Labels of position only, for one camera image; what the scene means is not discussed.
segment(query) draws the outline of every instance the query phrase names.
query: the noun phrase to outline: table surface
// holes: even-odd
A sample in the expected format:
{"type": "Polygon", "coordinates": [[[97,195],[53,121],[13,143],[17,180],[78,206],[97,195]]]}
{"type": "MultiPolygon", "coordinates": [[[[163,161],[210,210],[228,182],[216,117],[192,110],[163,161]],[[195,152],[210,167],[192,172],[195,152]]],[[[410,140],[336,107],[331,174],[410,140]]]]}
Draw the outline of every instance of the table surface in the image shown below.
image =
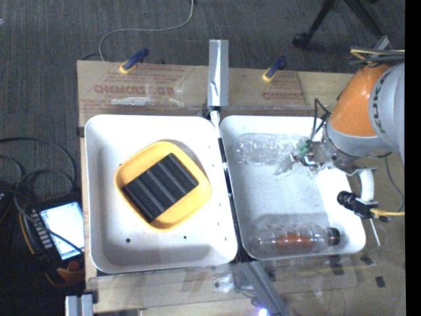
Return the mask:
{"type": "MultiPolygon", "coordinates": [[[[197,115],[203,108],[203,100],[207,95],[207,67],[206,66],[166,66],[145,65],[139,66],[133,76],[122,76],[118,73],[119,63],[104,63],[92,61],[78,61],[78,100],[79,100],[79,126],[84,127],[86,122],[95,115],[111,114],[143,114],[159,113],[173,115],[197,115]],[[169,104],[169,99],[177,97],[177,107],[169,104]],[[141,101],[143,105],[123,105],[127,102],[141,101]]],[[[276,115],[308,115],[313,114],[313,102],[318,98],[322,104],[329,106],[346,86],[351,74],[336,74],[322,72],[290,72],[279,71],[274,85],[268,85],[261,76],[264,70],[230,69],[230,104],[227,113],[257,113],[276,115]]],[[[82,195],[83,202],[87,197],[87,169],[84,138],[80,138],[82,195]]],[[[398,183],[403,183],[403,166],[400,158],[393,157],[389,162],[393,174],[397,174],[398,183]]],[[[386,170],[379,167],[375,174],[376,183],[389,188],[386,170]]],[[[384,207],[393,205],[395,194],[381,193],[380,197],[384,207]]],[[[102,313],[127,309],[144,309],[142,315],[187,315],[189,310],[198,315],[215,315],[228,310],[224,315],[255,315],[255,307],[250,303],[249,297],[239,294],[238,291],[220,285],[224,279],[231,278],[229,273],[235,273],[235,263],[217,268],[187,268],[170,269],[143,273],[129,273],[121,275],[99,275],[89,256],[89,211],[84,205],[84,221],[86,231],[86,288],[96,292],[97,303],[94,312],[102,313]]],[[[405,238],[404,227],[397,224],[390,232],[402,234],[405,238]]],[[[368,245],[374,244],[371,237],[368,245]]],[[[393,256],[405,262],[405,255],[401,255],[400,244],[393,256]]],[[[274,286],[283,294],[304,294],[312,290],[309,282],[317,282],[323,272],[324,282],[338,291],[353,290],[354,299],[359,302],[370,298],[377,298],[375,294],[367,294],[361,290],[356,293],[355,288],[361,286],[359,271],[364,266],[355,265],[352,256],[342,259],[344,276],[341,280],[334,275],[326,259],[317,257],[302,259],[298,262],[277,263],[274,270],[281,273],[283,279],[276,280],[274,286]]],[[[371,276],[378,276],[373,271],[371,276]]],[[[405,289],[405,276],[398,287],[405,289]]]]}

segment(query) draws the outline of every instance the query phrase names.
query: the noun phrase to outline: black bottle cap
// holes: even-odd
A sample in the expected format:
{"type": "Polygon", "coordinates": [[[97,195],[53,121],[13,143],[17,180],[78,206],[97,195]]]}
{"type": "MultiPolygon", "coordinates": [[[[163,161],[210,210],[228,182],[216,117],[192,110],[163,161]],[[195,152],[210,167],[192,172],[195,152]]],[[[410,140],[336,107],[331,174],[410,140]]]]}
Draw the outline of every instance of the black bottle cap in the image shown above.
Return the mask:
{"type": "Polygon", "coordinates": [[[335,227],[328,228],[328,245],[336,246],[341,241],[341,234],[335,227]]]}

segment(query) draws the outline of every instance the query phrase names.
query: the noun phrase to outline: black ribbed panel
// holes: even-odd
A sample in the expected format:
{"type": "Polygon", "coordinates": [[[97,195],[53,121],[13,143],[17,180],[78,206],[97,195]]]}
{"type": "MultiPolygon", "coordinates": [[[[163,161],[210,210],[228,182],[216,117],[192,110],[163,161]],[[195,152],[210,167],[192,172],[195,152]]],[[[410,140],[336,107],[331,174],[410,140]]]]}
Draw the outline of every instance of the black ribbed panel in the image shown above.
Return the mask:
{"type": "Polygon", "coordinates": [[[150,223],[198,184],[178,158],[170,153],[122,190],[150,223]]]}

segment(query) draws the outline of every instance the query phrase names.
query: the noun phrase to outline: orange robot part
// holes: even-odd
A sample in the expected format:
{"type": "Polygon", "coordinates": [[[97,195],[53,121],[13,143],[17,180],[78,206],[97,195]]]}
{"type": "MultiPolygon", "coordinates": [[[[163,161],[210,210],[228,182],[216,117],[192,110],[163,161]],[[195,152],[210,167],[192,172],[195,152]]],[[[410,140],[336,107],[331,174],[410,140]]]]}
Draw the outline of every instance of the orange robot part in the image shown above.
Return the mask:
{"type": "Polygon", "coordinates": [[[330,117],[332,127],[350,136],[376,136],[368,117],[368,100],[377,79],[389,65],[364,66],[351,78],[330,117]]]}

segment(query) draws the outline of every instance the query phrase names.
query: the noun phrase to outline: clear water bottle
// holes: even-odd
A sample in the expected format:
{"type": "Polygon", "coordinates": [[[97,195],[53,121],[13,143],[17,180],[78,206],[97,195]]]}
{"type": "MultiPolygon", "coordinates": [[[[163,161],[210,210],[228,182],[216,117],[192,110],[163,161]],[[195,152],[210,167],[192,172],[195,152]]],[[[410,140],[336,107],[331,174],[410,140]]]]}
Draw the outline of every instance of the clear water bottle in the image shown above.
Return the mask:
{"type": "Polygon", "coordinates": [[[316,223],[272,226],[253,231],[250,245],[255,256],[318,253],[341,241],[338,229],[316,223]]]}

